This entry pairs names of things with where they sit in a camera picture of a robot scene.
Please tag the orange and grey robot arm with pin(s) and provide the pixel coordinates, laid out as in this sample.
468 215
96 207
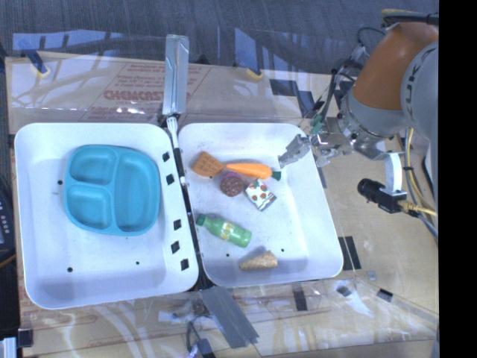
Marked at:
387 73

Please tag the tan toy ice cream cone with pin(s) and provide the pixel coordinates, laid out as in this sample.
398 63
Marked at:
261 262

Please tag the orange toy carrot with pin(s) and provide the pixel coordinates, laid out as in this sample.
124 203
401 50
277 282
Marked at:
249 170

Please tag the orange toy waffle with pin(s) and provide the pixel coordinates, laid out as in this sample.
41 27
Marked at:
206 164

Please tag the white plastic tray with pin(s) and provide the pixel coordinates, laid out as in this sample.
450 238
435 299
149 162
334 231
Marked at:
298 233
93 267

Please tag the brown round toy biscuit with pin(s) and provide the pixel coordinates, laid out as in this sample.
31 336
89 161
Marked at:
232 185

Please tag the black cylinder on white bracket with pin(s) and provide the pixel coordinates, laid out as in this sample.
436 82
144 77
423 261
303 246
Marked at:
387 198

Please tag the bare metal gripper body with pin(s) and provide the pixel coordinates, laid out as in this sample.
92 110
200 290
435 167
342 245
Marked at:
337 138

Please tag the green plastic bottle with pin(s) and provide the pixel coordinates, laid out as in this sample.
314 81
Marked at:
227 231

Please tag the white printed small carton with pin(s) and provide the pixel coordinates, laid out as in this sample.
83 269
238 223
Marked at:
261 195

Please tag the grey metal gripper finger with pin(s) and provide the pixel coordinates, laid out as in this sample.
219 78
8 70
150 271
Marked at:
325 159
294 150

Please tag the brown cardboard board red print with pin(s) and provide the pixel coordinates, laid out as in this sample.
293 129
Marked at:
380 244

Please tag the blue divided plate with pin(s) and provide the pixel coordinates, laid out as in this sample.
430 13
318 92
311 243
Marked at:
112 188

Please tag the thin black and white rod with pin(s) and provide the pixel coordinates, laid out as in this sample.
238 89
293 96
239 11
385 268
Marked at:
185 185

